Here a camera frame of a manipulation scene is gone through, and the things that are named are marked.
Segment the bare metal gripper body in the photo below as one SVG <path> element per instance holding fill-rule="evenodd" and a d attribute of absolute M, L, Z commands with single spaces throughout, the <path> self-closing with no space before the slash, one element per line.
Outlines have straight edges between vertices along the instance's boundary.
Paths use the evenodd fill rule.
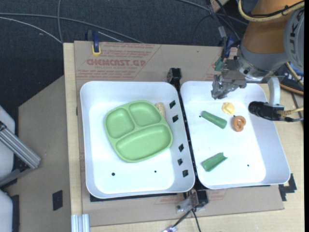
<path fill-rule="evenodd" d="M 265 64 L 255 64 L 246 58 L 227 59 L 221 69 L 220 81 L 229 85 L 245 87 L 247 83 L 261 83 L 268 75 Z"/>

